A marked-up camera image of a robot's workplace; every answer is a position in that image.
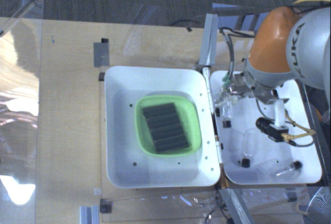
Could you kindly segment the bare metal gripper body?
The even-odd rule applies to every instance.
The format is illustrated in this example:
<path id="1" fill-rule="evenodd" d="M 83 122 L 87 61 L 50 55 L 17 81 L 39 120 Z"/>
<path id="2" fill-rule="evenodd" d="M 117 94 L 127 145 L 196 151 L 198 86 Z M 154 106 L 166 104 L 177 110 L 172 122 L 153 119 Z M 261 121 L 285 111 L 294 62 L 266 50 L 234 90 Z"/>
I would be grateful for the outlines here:
<path id="1" fill-rule="evenodd" d="M 248 73 L 236 73 L 233 75 L 227 90 L 232 96 L 253 98 L 255 80 Z"/>

